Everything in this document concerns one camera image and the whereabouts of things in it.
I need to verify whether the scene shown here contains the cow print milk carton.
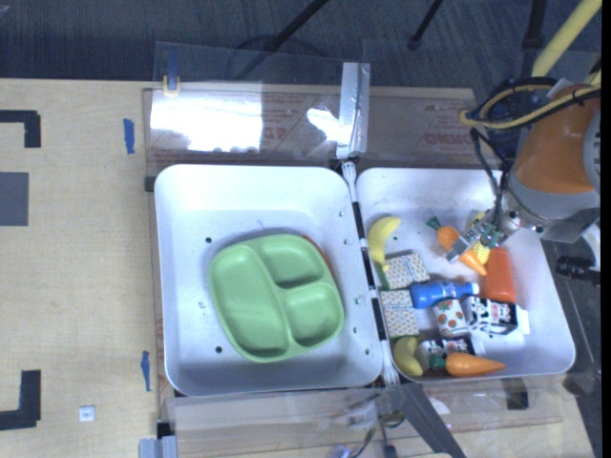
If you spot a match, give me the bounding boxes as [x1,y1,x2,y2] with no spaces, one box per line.
[466,296,532,337]
[414,336,486,370]

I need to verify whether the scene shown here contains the yellow corn cob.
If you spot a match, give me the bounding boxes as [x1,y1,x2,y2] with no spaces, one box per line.
[470,211,494,265]

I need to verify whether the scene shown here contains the thin black and white rod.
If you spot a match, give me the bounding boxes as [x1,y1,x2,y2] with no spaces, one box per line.
[340,159,400,386]

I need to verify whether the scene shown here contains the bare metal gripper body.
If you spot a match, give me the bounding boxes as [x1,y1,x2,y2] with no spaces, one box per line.
[463,203,550,253]

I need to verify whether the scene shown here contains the black cylinder on white bracket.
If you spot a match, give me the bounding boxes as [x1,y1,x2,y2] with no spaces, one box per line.
[555,221,602,286]

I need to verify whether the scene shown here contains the green divided plate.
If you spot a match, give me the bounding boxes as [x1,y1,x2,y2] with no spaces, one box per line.
[207,234,346,364]

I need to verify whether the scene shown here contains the white plastic tray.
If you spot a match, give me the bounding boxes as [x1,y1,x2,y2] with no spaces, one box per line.
[153,163,385,397]
[355,167,577,385]

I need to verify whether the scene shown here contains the white can with orange print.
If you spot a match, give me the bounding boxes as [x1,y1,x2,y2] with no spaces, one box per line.
[432,298,472,339]

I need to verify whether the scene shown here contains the orange carrot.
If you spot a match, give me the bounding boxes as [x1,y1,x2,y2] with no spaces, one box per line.
[426,216,489,277]
[428,351,507,379]

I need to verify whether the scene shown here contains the orange divided plate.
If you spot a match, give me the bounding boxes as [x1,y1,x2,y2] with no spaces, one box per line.
[300,234,335,281]

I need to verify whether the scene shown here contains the blue bottle with white cap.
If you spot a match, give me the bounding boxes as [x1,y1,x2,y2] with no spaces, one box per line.
[409,280,481,310]

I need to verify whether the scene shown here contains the yellow banana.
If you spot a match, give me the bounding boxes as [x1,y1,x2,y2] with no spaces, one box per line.
[366,215,403,273]
[392,335,427,378]

